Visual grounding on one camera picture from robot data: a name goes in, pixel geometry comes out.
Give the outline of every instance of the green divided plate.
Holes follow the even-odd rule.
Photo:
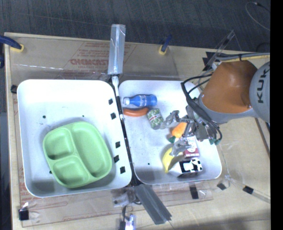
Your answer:
[[[44,138],[43,149],[55,179],[76,188],[105,177],[112,158],[98,129],[87,122],[56,128]]]

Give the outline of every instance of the blue plastic bottle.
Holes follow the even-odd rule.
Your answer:
[[[125,105],[133,104],[135,106],[155,106],[157,98],[154,94],[138,94],[132,97],[123,98]]]

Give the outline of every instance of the dark floor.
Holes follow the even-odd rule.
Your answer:
[[[271,0],[0,0],[0,34],[109,40],[111,24],[119,23],[126,26],[128,42],[159,44],[171,34],[171,45],[216,48],[234,30],[227,49],[269,52],[270,9]]]

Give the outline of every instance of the bottle cap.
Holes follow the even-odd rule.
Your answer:
[[[123,98],[123,103],[125,105],[129,105],[130,104],[130,99],[128,97]]]

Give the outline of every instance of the table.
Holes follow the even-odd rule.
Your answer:
[[[21,53],[12,52],[4,46],[6,72],[6,100],[9,134],[10,189],[12,228],[18,229],[118,229],[121,210],[109,205],[109,211],[96,214],[75,213],[77,201],[83,203],[94,200],[97,204],[107,199],[103,193],[101,199],[84,198],[83,194],[72,196],[66,203],[57,202],[50,207],[34,206],[33,221],[20,221],[19,209],[25,202],[32,201],[21,180],[21,144],[19,141],[19,122],[17,122],[16,94],[12,87],[25,79],[101,79],[107,68],[107,41],[65,38],[43,35],[5,33],[5,36],[24,44]],[[120,81],[135,76],[141,79],[184,79],[196,76],[204,68],[203,58],[206,52],[214,49],[169,46],[165,58],[158,57],[157,45],[125,44],[124,72]],[[259,68],[268,59],[254,59],[251,62]],[[189,189],[177,185],[182,192],[175,195],[167,193],[165,206],[172,220],[162,225],[154,225],[142,206],[131,212],[136,216],[137,229],[270,229],[270,135],[266,124],[252,117],[231,120],[221,125],[224,135],[217,146],[220,153],[223,172],[218,180],[196,183],[201,200],[193,201]],[[217,187],[225,185],[226,189]],[[244,192],[243,187],[253,188],[253,194]],[[158,186],[158,192],[166,190],[168,185]],[[72,216],[66,215],[59,222],[53,222],[54,216],[64,214],[64,204],[72,203]]]

